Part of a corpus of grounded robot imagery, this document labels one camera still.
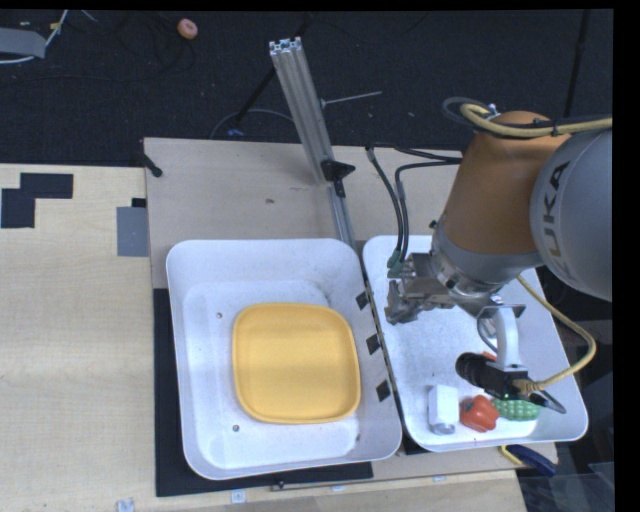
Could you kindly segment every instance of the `robotic arm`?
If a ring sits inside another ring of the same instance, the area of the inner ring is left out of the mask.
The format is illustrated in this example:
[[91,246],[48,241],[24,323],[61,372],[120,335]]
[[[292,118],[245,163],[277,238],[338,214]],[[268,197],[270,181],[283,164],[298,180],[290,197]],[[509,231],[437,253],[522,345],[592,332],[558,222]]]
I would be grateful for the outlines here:
[[390,271],[387,321],[462,308],[485,341],[497,340],[497,358],[462,354],[458,374],[498,398],[553,407],[548,394],[517,385],[527,379],[515,327],[524,306],[503,304],[498,292],[547,265],[567,285],[612,300],[611,119],[559,125],[532,112],[463,110],[477,133],[432,226],[431,250]]

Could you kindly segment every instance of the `wooden table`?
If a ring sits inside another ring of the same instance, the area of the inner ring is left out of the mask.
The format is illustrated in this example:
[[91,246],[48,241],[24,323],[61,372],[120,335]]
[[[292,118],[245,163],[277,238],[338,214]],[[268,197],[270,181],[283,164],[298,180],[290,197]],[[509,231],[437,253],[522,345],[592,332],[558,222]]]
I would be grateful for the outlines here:
[[[0,165],[3,189],[19,188],[21,173],[74,180],[72,199],[36,199],[35,227],[0,229],[2,511],[214,511],[232,503],[231,491],[155,495],[152,290],[166,286],[163,257],[191,237],[283,238],[286,219],[297,226],[292,237],[332,236],[332,221],[315,215],[322,203],[300,170],[298,145],[147,139],[145,151],[161,178],[142,168]],[[393,210],[362,148],[334,152],[358,168],[345,181],[356,238],[393,233]],[[404,161],[392,150],[379,156],[388,169]],[[412,213],[425,220],[416,234],[439,214],[454,172],[407,173]],[[145,197],[150,257],[119,256],[116,210]],[[535,448],[557,455],[553,443]],[[497,449],[399,452],[373,469],[372,480],[344,485],[246,489],[238,510],[411,511],[428,502],[434,511],[526,511]]]

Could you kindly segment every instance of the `black clip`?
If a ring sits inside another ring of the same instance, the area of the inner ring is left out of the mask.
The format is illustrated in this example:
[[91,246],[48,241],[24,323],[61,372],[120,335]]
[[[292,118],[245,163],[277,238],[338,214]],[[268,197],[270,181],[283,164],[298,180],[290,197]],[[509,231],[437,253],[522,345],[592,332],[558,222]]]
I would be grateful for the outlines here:
[[327,181],[333,181],[333,186],[336,189],[338,197],[346,197],[342,179],[355,171],[355,166],[327,159],[320,162],[320,167],[322,167],[324,179]]

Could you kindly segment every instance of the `aluminum extrusion bar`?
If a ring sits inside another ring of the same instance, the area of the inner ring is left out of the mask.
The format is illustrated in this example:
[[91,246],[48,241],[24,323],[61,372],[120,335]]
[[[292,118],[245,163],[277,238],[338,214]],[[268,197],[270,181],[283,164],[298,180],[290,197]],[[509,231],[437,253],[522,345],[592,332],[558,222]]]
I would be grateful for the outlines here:
[[334,159],[333,150],[302,48],[302,41],[296,37],[293,40],[281,39],[277,43],[271,42],[269,53],[316,183],[327,186],[338,236],[355,249],[356,244],[346,200],[336,194],[334,187],[325,180],[322,172],[321,163]]

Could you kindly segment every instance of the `toy tomato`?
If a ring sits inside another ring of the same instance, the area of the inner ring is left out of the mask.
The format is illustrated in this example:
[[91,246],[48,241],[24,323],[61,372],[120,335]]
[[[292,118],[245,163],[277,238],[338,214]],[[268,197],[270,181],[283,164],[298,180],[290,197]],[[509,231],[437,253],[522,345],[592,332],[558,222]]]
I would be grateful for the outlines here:
[[478,432],[496,428],[496,420],[499,416],[498,409],[484,395],[466,398],[460,404],[460,421]]

